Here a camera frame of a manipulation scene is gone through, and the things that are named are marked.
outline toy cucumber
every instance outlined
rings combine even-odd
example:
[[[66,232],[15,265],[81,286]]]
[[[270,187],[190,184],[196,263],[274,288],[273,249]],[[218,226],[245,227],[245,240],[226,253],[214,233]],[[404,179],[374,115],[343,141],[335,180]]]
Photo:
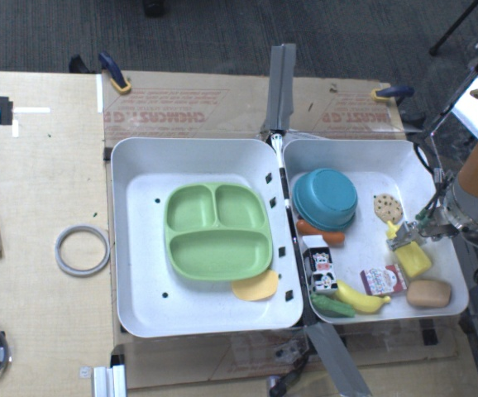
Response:
[[[311,294],[314,308],[324,316],[331,318],[354,318],[355,309],[350,304],[331,299],[324,294]]]

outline green divided plate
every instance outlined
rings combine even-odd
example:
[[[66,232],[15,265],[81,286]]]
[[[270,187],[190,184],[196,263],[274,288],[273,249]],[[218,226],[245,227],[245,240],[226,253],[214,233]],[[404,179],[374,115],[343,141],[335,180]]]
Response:
[[[191,280],[244,280],[272,261],[265,206],[239,184],[197,183],[173,191],[165,205],[165,245],[174,269]]]

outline wooden table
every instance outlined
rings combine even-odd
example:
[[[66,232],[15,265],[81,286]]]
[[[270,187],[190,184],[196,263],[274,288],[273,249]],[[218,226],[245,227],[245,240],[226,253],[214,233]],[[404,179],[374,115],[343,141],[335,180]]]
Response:
[[[49,113],[16,114],[18,136],[12,127],[0,126],[0,328],[12,350],[12,363],[0,377],[0,396],[89,396],[91,369],[110,363],[114,331],[109,267],[76,278],[63,273],[54,256],[57,237],[70,225],[91,223],[108,230],[97,79],[0,72],[0,96],[8,96],[14,108],[49,108]],[[65,242],[64,251],[69,263],[90,267],[103,249],[95,238],[78,233]],[[458,357],[369,366],[362,375],[374,395],[478,395],[468,343],[459,330],[455,337]],[[311,372],[303,384],[337,393],[325,373]],[[264,396],[265,379],[129,391],[224,394]]]

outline toy banana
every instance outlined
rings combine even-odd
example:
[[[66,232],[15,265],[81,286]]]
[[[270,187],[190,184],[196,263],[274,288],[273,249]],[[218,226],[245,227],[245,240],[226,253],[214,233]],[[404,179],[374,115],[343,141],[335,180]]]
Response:
[[[389,303],[391,297],[389,295],[367,295],[353,289],[344,281],[337,280],[338,290],[335,297],[343,303],[350,304],[357,312],[375,313],[383,304]]]

